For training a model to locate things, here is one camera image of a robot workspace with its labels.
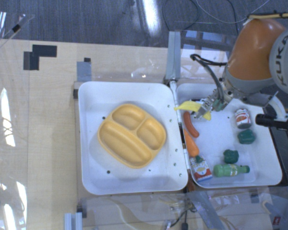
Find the dark floor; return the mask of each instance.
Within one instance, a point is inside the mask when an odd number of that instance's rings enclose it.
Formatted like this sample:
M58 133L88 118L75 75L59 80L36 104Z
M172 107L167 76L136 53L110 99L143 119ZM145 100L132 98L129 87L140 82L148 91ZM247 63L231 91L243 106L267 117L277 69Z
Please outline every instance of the dark floor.
M242 20L267 0L229 0L236 18L227 0L198 1L219 20L233 22ZM256 13L274 11L288 12L288 0L270 0ZM169 30L189 28L237 35L243 23L237 23L237 27L222 23L199 9L196 0L0 0L0 12L14 14L14 18L20 13L35 16L16 35L19 39L153 47L168 46ZM279 21L288 27L288 19ZM273 94L277 90L272 86L264 92ZM288 107L288 95L280 91L278 97ZM284 136L275 136L286 149Z

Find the toy bottle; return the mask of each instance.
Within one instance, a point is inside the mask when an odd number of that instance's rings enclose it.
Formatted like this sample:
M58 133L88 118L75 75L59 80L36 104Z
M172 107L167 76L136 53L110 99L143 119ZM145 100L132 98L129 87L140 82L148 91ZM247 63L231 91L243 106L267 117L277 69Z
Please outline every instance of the toy bottle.
M238 166L236 164L218 164L213 168L213 173L216 177L235 176L240 173L249 173L249 166Z

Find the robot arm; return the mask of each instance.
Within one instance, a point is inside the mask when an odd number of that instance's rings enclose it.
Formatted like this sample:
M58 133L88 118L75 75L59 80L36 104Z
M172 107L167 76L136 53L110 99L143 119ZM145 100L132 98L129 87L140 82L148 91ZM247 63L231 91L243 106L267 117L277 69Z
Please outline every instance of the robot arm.
M211 110L221 111L237 98L262 107L271 104L277 121L287 122L288 114L276 96L259 93L274 83L288 93L288 30L272 19L251 20L239 34L223 72L221 87L206 98L196 118Z

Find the white cable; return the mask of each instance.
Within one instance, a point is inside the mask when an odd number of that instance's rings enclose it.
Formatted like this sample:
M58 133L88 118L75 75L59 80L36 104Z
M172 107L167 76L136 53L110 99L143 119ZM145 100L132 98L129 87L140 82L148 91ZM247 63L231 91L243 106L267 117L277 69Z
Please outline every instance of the white cable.
M262 5L259 6L257 9L255 9L254 11L252 11L251 14L254 13L254 12L256 12L257 10L259 10L259 9L260 9L261 7L263 7L264 5L266 5L269 1L270 1L270 0L267 0L264 4L262 4ZM216 19L217 21L220 21L220 22L222 22L222 23L225 23L225 24L236 24L236 23L242 22L242 21L244 21L244 20L246 20L246 19L248 18L248 17L244 17L242 20L235 21L235 22L223 21L223 20L218 19L217 17L214 17L213 15L211 15L210 13L208 13L205 9L203 9L203 7L199 4L198 0L196 0L196 3L197 3L197 5L198 5L206 14L208 14L210 17Z

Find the white tray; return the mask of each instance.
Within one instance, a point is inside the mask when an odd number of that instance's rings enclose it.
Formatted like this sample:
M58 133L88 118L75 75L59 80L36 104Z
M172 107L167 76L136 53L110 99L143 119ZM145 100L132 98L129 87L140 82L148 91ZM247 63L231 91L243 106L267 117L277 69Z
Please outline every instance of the white tray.
M179 103L189 99L206 98L215 89L213 84L182 84L177 88ZM235 123L235 111L247 108L251 114L252 126L256 140L252 144L239 143L237 134L243 130L238 129ZM282 179L282 170L276 155L273 141L268 128L255 124L257 114L262 114L263 109L257 106L246 105L233 99L228 106L220 112L212 112L211 120L204 118L193 119L193 125L200 136L194 139L212 172L214 165L224 164L223 152L226 149L239 152L238 165L249 165L250 173L239 174L233 177L213 177L212 179L197 183L203 188L226 188L246 186L276 185Z
M188 174L170 88L157 83L86 82L78 96L82 181L88 192L108 195L176 191L186 185ZM167 133L163 148L141 169L120 163L97 140L103 117L124 103L147 111Z

